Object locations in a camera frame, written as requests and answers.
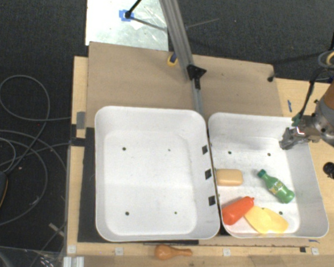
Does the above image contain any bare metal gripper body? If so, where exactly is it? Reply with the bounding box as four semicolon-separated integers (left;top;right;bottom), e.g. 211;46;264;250
292;110;334;149

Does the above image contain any white plastic tray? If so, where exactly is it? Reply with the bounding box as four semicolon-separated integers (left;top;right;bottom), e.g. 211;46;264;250
86;103;229;250
199;111;334;245

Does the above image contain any green plastic bottle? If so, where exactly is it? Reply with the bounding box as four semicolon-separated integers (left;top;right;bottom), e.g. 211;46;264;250
255;169;297;205

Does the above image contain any beige toy bread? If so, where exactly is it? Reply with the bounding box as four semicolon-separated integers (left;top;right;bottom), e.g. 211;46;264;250
214;167;245;188

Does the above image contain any yellow toy taco shell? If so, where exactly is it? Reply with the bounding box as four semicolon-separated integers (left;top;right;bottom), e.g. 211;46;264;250
243;204;291;236

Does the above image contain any red plastic bottle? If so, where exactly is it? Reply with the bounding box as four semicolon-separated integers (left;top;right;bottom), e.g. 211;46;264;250
221;194;255;228

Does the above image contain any brown cardboard board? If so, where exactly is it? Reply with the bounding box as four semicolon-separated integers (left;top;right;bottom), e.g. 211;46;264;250
75;41;323;258

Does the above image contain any brown toy chicken drumstick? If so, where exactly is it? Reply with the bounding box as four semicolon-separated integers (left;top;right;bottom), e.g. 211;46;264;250
154;243;194;263

